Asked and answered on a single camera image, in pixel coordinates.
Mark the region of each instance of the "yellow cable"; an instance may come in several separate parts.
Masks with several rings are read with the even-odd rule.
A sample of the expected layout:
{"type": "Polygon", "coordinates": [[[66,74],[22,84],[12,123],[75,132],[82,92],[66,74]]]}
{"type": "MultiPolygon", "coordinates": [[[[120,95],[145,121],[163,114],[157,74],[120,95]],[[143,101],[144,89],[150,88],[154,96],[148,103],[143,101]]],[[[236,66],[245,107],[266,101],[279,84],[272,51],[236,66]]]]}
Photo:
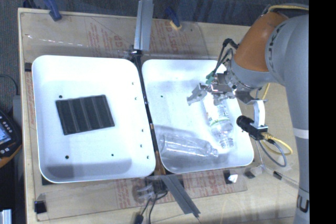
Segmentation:
{"type": "Polygon", "coordinates": [[[269,86],[270,86],[270,83],[268,83],[268,84],[266,85],[266,89],[265,89],[265,91],[264,91],[264,94],[263,94],[262,97],[261,97],[262,100],[266,98],[266,94],[267,94],[267,92],[268,92],[268,88],[269,88],[269,86]]]}
{"type": "Polygon", "coordinates": [[[297,5],[274,5],[274,6],[270,6],[268,8],[269,12],[272,12],[275,9],[279,9],[279,8],[284,8],[284,9],[302,9],[302,10],[309,10],[309,8],[306,7],[301,7],[301,6],[297,6],[297,5]]]}
{"type": "MultiPolygon", "coordinates": [[[[274,140],[274,141],[276,141],[276,142],[279,142],[279,143],[282,144],[284,147],[286,147],[286,148],[289,150],[289,152],[285,153],[285,155],[290,155],[290,154],[293,153],[292,148],[291,148],[288,144],[286,144],[284,141],[282,141],[282,140],[280,140],[280,139],[274,137],[273,135],[271,135],[270,133],[267,133],[267,132],[262,132],[261,134],[264,136],[264,138],[265,138],[266,140],[268,140],[268,139],[272,139],[272,140],[274,140]]],[[[266,145],[263,141],[262,141],[262,143],[263,143],[264,146],[267,147],[267,149],[268,149],[269,151],[273,152],[274,154],[281,155],[280,152],[277,152],[277,151],[272,150],[272,149],[271,149],[268,145],[266,145]]]]}

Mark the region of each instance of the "screen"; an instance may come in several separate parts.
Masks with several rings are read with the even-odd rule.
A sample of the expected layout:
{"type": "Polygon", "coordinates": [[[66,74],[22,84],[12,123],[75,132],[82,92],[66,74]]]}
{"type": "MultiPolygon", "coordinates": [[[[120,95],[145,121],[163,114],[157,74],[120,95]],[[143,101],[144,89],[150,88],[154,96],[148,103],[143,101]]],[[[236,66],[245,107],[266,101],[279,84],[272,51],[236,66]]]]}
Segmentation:
{"type": "Polygon", "coordinates": [[[7,134],[6,130],[0,124],[0,145],[11,140],[11,137],[7,134]]]}

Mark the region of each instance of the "clear plastic bottle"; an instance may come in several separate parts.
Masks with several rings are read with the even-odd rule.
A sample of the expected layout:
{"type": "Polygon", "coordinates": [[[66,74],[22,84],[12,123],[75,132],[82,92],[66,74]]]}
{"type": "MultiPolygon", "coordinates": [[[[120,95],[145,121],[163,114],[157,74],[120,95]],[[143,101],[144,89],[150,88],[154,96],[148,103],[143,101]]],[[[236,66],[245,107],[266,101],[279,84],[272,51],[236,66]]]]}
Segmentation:
{"type": "Polygon", "coordinates": [[[211,133],[222,148],[229,150],[234,146],[234,141],[233,125],[229,117],[226,100],[224,99],[218,105],[215,105],[213,96],[207,94],[203,99],[203,104],[211,127],[211,133]]]}
{"type": "Polygon", "coordinates": [[[158,144],[161,154],[218,157],[218,150],[210,142],[195,137],[164,133],[160,135],[158,144]]]}

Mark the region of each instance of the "robotic arm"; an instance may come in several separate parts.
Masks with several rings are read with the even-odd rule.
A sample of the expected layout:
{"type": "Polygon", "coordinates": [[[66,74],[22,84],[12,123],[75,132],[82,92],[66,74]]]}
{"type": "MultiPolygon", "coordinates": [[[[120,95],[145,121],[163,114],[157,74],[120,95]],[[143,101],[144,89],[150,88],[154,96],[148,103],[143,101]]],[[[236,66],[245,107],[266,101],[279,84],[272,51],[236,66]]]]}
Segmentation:
{"type": "Polygon", "coordinates": [[[300,182],[294,223],[310,222],[309,209],[309,125],[308,125],[308,26],[309,15],[293,18],[277,12],[281,8],[305,9],[298,5],[272,6],[255,21],[226,63],[227,70],[212,73],[207,85],[199,84],[189,104],[201,100],[208,92],[216,105],[222,99],[238,98],[255,107],[254,121],[240,116],[237,124],[253,137],[267,130],[264,125],[264,101],[250,93],[267,83],[286,87],[293,133],[299,156],[300,182]]]}

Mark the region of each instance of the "wooden surface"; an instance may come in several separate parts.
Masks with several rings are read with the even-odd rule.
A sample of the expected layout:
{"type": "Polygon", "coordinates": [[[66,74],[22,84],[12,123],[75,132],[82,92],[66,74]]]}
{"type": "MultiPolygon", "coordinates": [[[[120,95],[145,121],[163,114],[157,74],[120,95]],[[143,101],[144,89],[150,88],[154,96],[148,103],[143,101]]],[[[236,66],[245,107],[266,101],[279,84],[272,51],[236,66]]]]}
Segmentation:
{"type": "MultiPolygon", "coordinates": [[[[23,115],[23,154],[24,154],[24,176],[25,176],[25,195],[26,195],[26,217],[27,223],[38,223],[37,215],[34,213],[34,201],[36,200],[36,185],[34,180],[34,164],[30,137],[29,107],[27,97],[27,83],[25,76],[24,64],[27,59],[33,60],[39,54],[44,53],[44,46],[38,42],[31,43],[26,48],[26,43],[22,37],[23,24],[31,24],[34,31],[34,20],[39,22],[41,14],[47,14],[47,10],[30,10],[19,9],[19,53],[20,53],[20,86],[22,93],[22,115],[23,115]]],[[[63,13],[64,15],[81,17],[83,14],[63,13]]],[[[127,24],[135,25],[135,18],[119,17],[119,16],[102,16],[105,19],[118,19],[119,25],[116,25],[118,34],[125,37],[125,40],[132,42],[134,39],[134,27],[125,28],[127,24]]],[[[231,38],[239,42],[248,27],[192,23],[188,26],[196,27],[199,30],[199,39],[197,42],[205,44],[207,54],[215,58],[225,38],[231,38]]],[[[266,103],[266,123],[269,126],[269,132],[274,136],[286,141],[294,150],[294,154],[288,158],[288,167],[278,168],[270,160],[262,155],[262,160],[266,165],[266,170],[253,179],[245,179],[247,191],[236,193],[216,195],[210,197],[193,199],[196,206],[201,211],[200,218],[197,220],[192,214],[184,215],[176,202],[167,202],[155,205],[152,212],[152,222],[155,223],[264,223],[262,220],[268,219],[265,223],[291,223],[294,215],[297,196],[298,182],[298,160],[295,148],[295,139],[291,130],[291,122],[287,106],[285,89],[277,84],[272,84],[266,103]],[[276,169],[284,175],[283,180],[278,180],[272,176],[273,170],[276,169]]],[[[242,114],[251,116],[253,108],[241,105],[242,114]]],[[[256,156],[259,155],[258,148],[255,147],[256,156]]],[[[40,221],[42,223],[132,223],[134,215],[140,212],[142,207],[134,207],[129,209],[120,209],[114,211],[100,212],[95,214],[83,214],[80,216],[59,218],[52,220],[40,221]]]]}

